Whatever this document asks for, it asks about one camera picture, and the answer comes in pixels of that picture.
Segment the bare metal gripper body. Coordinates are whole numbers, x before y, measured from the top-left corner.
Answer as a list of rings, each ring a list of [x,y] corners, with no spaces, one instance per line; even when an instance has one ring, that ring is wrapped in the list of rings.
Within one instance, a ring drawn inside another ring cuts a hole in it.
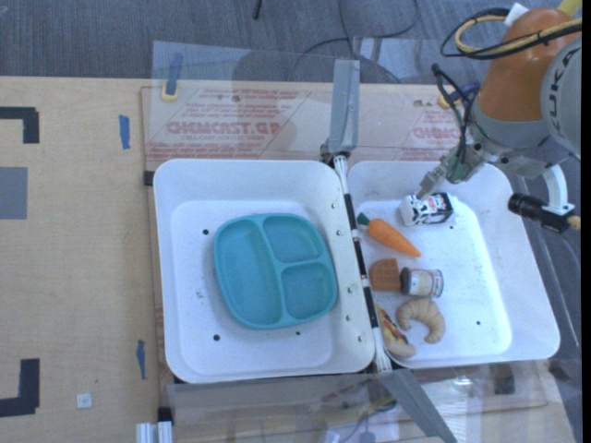
[[[543,154],[543,151],[538,147],[515,150],[485,141],[466,141],[459,143],[441,160],[439,169],[448,182],[467,182],[488,164],[506,174],[535,179],[565,161],[564,157],[537,159],[534,154]]]

